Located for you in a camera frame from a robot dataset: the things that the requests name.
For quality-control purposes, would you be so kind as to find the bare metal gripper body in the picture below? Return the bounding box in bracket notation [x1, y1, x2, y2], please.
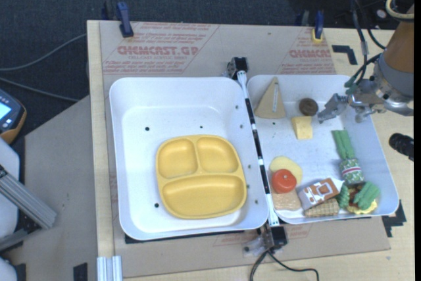
[347, 76, 415, 117]

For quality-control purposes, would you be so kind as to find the brown round biscuit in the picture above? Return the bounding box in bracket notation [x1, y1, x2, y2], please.
[298, 97, 320, 117]

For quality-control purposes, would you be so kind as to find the green asparagus bunch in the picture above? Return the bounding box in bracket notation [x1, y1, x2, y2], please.
[330, 129, 357, 161]

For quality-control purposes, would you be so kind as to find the yellow cheese wedge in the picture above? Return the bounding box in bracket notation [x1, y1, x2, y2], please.
[290, 115, 314, 141]

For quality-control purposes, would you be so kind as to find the white plastic tray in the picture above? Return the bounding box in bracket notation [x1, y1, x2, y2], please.
[109, 76, 270, 242]
[246, 74, 400, 226]

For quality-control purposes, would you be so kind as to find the green and white can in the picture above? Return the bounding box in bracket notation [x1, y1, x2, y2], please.
[339, 157, 366, 186]

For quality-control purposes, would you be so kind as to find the beige pizza slice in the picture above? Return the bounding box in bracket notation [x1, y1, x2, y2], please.
[253, 76, 287, 120]

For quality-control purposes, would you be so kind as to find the pale yellow round slice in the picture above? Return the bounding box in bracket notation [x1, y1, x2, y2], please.
[268, 155, 303, 182]

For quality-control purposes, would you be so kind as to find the green leafy vegetable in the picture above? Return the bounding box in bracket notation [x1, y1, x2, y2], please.
[353, 181, 382, 210]

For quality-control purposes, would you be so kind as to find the thin black and white rod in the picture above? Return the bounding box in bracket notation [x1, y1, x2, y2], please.
[237, 70, 281, 226]

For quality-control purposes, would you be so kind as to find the brown and white carton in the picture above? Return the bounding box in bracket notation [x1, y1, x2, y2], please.
[297, 177, 345, 211]

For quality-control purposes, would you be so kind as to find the orange red tomato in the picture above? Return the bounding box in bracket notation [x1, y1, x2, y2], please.
[271, 168, 298, 195]

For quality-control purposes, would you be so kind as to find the yellow and red flat toy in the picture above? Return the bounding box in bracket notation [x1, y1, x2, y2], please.
[346, 187, 378, 216]

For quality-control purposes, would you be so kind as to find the tan waffle piece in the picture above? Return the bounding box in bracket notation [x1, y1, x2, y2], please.
[304, 197, 341, 218]

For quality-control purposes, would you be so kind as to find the tan square cracker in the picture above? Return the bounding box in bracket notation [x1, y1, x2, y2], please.
[271, 190, 303, 212]

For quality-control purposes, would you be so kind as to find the brown cardboard board, red print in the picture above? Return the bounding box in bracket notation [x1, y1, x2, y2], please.
[98, 20, 392, 279]

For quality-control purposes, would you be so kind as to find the yellow divided plate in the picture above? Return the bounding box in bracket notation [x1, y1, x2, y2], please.
[155, 134, 249, 220]

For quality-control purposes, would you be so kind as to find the black block with thin wires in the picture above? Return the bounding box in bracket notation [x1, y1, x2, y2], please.
[259, 225, 289, 255]
[226, 56, 249, 80]

